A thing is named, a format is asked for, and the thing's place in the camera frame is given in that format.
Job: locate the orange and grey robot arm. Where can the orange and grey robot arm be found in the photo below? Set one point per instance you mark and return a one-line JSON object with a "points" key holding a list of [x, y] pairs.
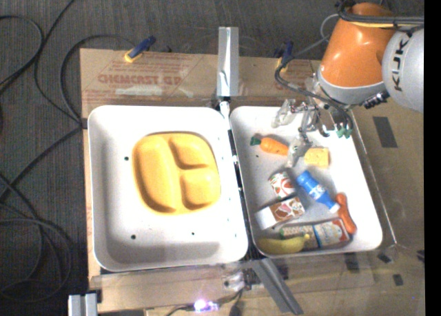
{"points": [[351, 53]]}

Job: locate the yellow divided plate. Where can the yellow divided plate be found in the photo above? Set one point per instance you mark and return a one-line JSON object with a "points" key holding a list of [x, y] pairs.
{"points": [[155, 173]]}

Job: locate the blue plastic bottle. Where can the blue plastic bottle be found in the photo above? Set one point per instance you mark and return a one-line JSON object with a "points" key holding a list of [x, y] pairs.
{"points": [[315, 189]]}

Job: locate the orange toy carrot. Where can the orange toy carrot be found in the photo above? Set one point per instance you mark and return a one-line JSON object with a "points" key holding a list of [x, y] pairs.
{"points": [[272, 145]]}

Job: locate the yellow cheese block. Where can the yellow cheese block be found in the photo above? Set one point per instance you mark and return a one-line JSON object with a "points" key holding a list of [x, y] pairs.
{"points": [[317, 157]]}

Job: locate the small red and white can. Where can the small red and white can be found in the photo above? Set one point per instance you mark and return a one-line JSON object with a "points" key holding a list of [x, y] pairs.
{"points": [[282, 185]]}

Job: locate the black cylinder on white bracket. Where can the black cylinder on white bracket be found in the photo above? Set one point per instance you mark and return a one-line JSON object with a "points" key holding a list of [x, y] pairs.
{"points": [[376, 99]]}

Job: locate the yellow banana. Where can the yellow banana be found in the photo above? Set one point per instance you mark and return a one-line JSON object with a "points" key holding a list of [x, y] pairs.
{"points": [[280, 245]]}

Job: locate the white carton with brown print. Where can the white carton with brown print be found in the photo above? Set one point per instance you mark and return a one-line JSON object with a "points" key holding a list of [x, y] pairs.
{"points": [[280, 212]]}

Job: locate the brown cardboard board, red print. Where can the brown cardboard board, red print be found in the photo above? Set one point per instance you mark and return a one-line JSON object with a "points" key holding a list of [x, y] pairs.
{"points": [[144, 78]]}

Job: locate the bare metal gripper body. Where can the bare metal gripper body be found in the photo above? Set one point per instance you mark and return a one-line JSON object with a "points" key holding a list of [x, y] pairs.
{"points": [[322, 115]]}

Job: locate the white plastic tray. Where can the white plastic tray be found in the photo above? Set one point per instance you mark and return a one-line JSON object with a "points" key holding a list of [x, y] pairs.
{"points": [[113, 170], [348, 177]]}

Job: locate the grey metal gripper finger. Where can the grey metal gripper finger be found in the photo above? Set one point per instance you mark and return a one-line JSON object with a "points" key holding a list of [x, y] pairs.
{"points": [[298, 151], [284, 113]]}

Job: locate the brown and orange carton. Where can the brown and orange carton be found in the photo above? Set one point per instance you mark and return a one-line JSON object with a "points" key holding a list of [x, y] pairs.
{"points": [[327, 233]]}

